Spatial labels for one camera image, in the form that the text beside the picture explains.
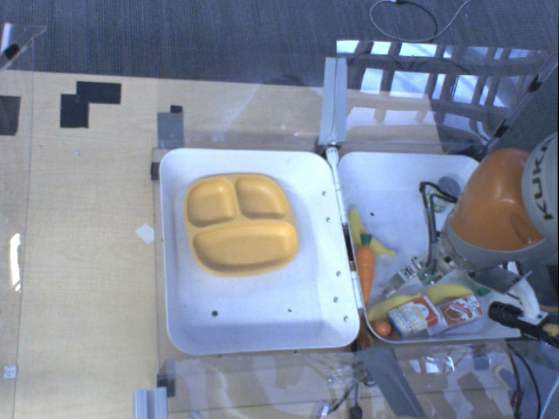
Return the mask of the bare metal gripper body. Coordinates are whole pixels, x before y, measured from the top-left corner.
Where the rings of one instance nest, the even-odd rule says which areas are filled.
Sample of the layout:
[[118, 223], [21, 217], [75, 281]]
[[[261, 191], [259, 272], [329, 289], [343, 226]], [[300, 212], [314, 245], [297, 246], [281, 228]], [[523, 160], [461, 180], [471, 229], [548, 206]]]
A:
[[473, 269], [472, 264], [467, 260], [451, 255], [432, 258], [430, 263], [427, 263], [427, 260], [427, 252], [411, 259], [415, 278], [422, 285], [463, 283], [467, 281], [468, 272]]

